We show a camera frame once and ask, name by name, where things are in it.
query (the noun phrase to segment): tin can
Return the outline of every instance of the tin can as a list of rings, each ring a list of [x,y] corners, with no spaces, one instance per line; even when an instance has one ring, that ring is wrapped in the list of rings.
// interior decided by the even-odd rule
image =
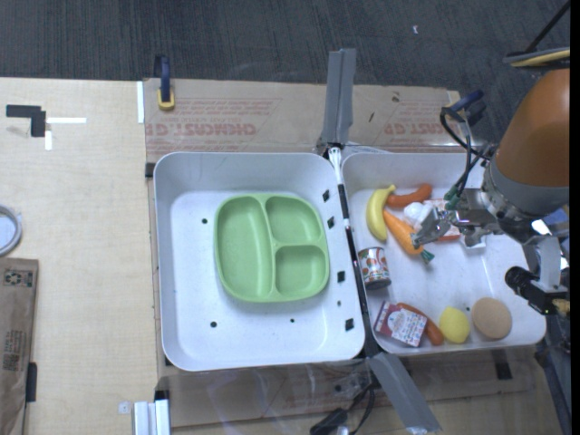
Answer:
[[[384,249],[372,246],[359,251],[359,264],[365,288],[376,290],[391,284]]]

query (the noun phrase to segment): gray metal bar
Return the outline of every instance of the gray metal bar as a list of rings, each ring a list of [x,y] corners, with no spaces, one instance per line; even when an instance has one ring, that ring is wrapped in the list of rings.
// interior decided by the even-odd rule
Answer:
[[[390,353],[378,353],[370,358],[369,365],[407,431],[419,435],[441,430],[399,357]]]
[[[330,52],[322,143],[344,145],[348,141],[348,129],[353,124],[355,71],[356,49],[341,48],[338,52]]]

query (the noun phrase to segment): carrot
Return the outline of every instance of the carrot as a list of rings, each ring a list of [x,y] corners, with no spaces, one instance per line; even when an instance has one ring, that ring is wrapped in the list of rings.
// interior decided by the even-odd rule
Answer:
[[[382,218],[384,219],[384,223],[387,225],[389,231],[399,242],[399,245],[401,245],[402,249],[404,249],[409,255],[420,255],[425,264],[428,264],[431,259],[433,259],[433,254],[424,249],[423,246],[419,246],[419,248],[413,246],[411,240],[411,234],[414,232],[413,227],[387,211],[386,208],[382,209]]]
[[[406,195],[397,195],[396,193],[391,193],[387,197],[387,206],[391,208],[405,208],[410,203],[420,202],[422,203],[427,198],[431,196],[433,187],[431,184],[423,183],[412,193],[407,193]]]
[[[450,236],[441,236],[437,239],[438,242],[450,242],[451,240],[457,240],[461,237],[460,234],[451,234]]]
[[[427,338],[429,338],[429,341],[431,342],[432,345],[439,346],[440,344],[443,344],[443,342],[445,341],[443,332],[433,321],[431,321],[431,319],[425,313],[411,306],[410,304],[397,303],[397,306],[400,306],[403,309],[407,309],[413,313],[424,315],[425,317],[427,317],[427,325],[425,325],[425,334],[427,334]]]

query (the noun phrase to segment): yellow lemon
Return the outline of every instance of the yellow lemon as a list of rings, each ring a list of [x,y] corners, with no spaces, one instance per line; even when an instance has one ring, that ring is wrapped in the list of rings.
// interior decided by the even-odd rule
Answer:
[[[463,311],[447,306],[439,318],[439,328],[450,342],[463,343],[469,336],[469,319]]]

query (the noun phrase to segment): black cable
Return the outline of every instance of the black cable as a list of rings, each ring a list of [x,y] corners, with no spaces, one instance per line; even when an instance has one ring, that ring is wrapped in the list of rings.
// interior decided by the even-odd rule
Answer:
[[[369,387],[369,388],[367,388],[367,391],[369,392],[369,400],[368,400],[368,402],[366,404],[366,409],[364,410],[364,414],[362,415],[361,420],[359,421],[359,425],[356,427],[356,429],[354,429],[353,431],[351,431],[349,433],[349,435],[355,435],[356,432],[358,432],[361,429],[361,427],[363,426],[363,424],[365,423],[365,421],[371,415],[372,408],[374,407],[374,398],[375,398],[374,388],[373,387]]]
[[[534,42],[532,42],[528,46],[525,53],[530,53],[532,50],[534,50],[537,47],[537,45],[540,43],[540,41],[546,36],[546,34],[548,32],[550,32],[552,27],[554,27],[554,25],[558,22],[558,20],[562,17],[562,15],[566,11],[568,11],[568,9],[570,8],[570,2],[571,2],[571,0],[568,0],[566,3],[564,3],[562,8],[560,8],[560,10],[556,13],[556,15],[552,18],[552,20],[546,25],[546,27],[544,29],[542,29],[542,32],[536,37],[536,39],[534,39]]]
[[[459,144],[461,145],[461,147],[463,147],[465,150],[468,149],[468,144],[465,143],[462,139],[460,139],[457,134],[453,131],[453,129],[449,126],[449,124],[447,123],[447,120],[445,119],[446,114],[448,114],[449,111],[447,108],[442,108],[441,109],[441,114],[439,116],[440,119],[440,123],[443,126],[443,128],[445,129],[445,131],[447,131],[447,133]],[[465,120],[463,118],[461,118],[459,115],[459,119],[456,118],[457,113],[453,114],[453,118],[456,121],[461,121],[461,122],[465,122]],[[473,149],[470,145],[469,145],[469,149],[471,151],[471,153],[473,153],[474,155],[476,155],[477,157],[481,158],[482,160],[485,161],[489,161],[489,157],[486,156],[485,154]]]
[[[468,177],[469,177],[469,172],[471,171],[471,137],[469,135],[466,136],[465,138],[466,141],[466,145],[467,145],[467,157],[466,157],[466,162],[465,162],[465,171],[463,171],[463,175],[461,176],[459,185],[458,185],[458,189],[457,189],[457,196],[460,197],[461,194],[463,193],[463,189],[465,188],[465,185],[467,184],[468,181]]]
[[[354,406],[356,406],[358,403],[360,403],[364,397],[366,396],[366,394],[369,392],[369,390],[371,389],[371,384],[367,385],[366,387],[364,387],[364,389],[358,393],[355,397],[353,402],[351,403],[351,405],[349,406],[347,411],[350,411],[352,408],[354,408]]]
[[[465,182],[467,183],[467,177],[468,174],[471,172],[471,170],[473,169],[473,167],[478,163],[479,161],[479,157],[476,157],[474,160],[471,161],[471,163],[469,164],[469,167],[463,172],[463,174],[461,174],[461,176],[459,177],[459,179],[457,179],[457,181],[455,182],[455,187],[458,188],[459,185],[461,184],[461,182],[463,182],[465,180]]]

